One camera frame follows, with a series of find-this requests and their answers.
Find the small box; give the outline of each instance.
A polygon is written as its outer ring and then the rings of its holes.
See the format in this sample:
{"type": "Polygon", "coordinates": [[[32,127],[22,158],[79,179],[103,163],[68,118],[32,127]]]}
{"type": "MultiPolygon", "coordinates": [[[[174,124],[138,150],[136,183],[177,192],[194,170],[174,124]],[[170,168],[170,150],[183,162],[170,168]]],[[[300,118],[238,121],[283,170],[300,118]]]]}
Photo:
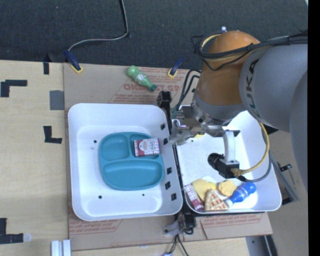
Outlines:
{"type": "Polygon", "coordinates": [[[138,139],[134,141],[134,154],[136,157],[159,155],[158,138],[138,139]]]}
{"type": "Polygon", "coordinates": [[[184,190],[185,190],[186,194],[188,195],[188,197],[189,197],[194,209],[197,210],[197,211],[200,211],[200,212],[204,212],[205,211],[205,207],[201,203],[201,200],[198,197],[197,192],[194,189],[194,186],[192,186],[191,184],[185,185],[184,186],[184,190]]]}

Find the blue plate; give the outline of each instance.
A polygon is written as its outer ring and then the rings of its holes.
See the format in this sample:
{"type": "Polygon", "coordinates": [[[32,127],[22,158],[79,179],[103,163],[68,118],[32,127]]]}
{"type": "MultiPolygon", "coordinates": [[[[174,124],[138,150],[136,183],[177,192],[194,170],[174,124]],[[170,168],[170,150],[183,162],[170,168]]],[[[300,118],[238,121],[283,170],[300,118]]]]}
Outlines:
{"type": "Polygon", "coordinates": [[[99,146],[99,162],[104,182],[115,190],[144,190],[164,178],[161,154],[135,156],[134,141],[151,139],[138,132],[119,132],[104,137],[99,146]]]}

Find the white cable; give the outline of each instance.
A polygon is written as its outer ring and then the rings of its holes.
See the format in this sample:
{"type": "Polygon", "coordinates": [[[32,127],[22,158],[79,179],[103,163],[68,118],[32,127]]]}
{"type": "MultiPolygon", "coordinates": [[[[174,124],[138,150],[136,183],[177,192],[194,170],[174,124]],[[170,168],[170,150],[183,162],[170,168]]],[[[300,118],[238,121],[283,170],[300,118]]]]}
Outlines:
{"type": "Polygon", "coordinates": [[[115,41],[115,40],[119,40],[119,39],[122,39],[122,38],[125,38],[128,33],[129,33],[129,30],[128,30],[128,22],[127,22],[127,13],[126,13],[126,9],[125,9],[125,4],[124,4],[124,1],[121,0],[121,3],[122,3],[122,9],[123,9],[123,14],[124,14],[124,22],[125,22],[125,34],[120,36],[120,37],[116,37],[116,38],[109,38],[109,39],[86,39],[86,40],[82,40],[80,42],[76,42],[75,44],[71,45],[71,47],[68,49],[68,52],[70,52],[70,50],[75,47],[75,46],[78,46],[82,43],[85,43],[85,42],[95,42],[95,41],[115,41]]]}

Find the toy pizza slice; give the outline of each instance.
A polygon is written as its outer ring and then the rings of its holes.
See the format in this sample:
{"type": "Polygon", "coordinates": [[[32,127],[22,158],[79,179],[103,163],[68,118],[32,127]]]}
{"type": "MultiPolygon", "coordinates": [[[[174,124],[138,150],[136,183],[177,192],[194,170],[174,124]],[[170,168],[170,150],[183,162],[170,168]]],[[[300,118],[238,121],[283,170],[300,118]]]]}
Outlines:
{"type": "Polygon", "coordinates": [[[213,189],[210,189],[205,197],[204,210],[205,211],[216,211],[216,210],[227,210],[227,204],[221,200],[221,198],[215,193],[213,189]]]}

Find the white tray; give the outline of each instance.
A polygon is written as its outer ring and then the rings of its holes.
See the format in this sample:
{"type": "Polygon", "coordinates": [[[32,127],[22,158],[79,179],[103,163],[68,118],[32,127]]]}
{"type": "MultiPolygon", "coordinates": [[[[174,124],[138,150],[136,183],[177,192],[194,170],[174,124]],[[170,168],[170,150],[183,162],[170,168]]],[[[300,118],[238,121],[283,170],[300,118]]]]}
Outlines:
{"type": "MultiPolygon", "coordinates": [[[[240,169],[248,169],[260,161],[265,152],[266,144],[262,136],[261,127],[247,111],[237,115],[225,129],[240,130],[240,133],[235,137],[235,159],[240,162],[240,169]]],[[[211,180],[216,185],[225,181],[225,178],[208,164],[208,156],[211,153],[225,153],[222,137],[213,138],[205,134],[202,137],[190,138],[185,144],[177,145],[176,148],[184,186],[204,177],[205,180],[211,180]]],[[[269,157],[259,168],[244,176],[250,180],[257,179],[266,173],[268,166],[269,157]]],[[[242,184],[236,178],[231,180],[236,186],[242,184]]],[[[188,200],[187,203],[193,211],[202,215],[269,212],[275,211],[281,206],[282,196],[273,167],[270,174],[265,179],[256,182],[255,185],[256,192],[254,194],[251,194],[243,202],[235,203],[228,210],[200,212],[194,210],[188,200]]],[[[227,199],[226,196],[219,194],[219,192],[218,195],[222,200],[227,199]]]]}
{"type": "Polygon", "coordinates": [[[68,112],[72,207],[85,221],[174,215],[183,205],[166,115],[154,105],[80,103],[68,112]],[[99,166],[100,141],[137,132],[159,139],[164,178],[155,187],[120,191],[106,185],[99,166]]]}

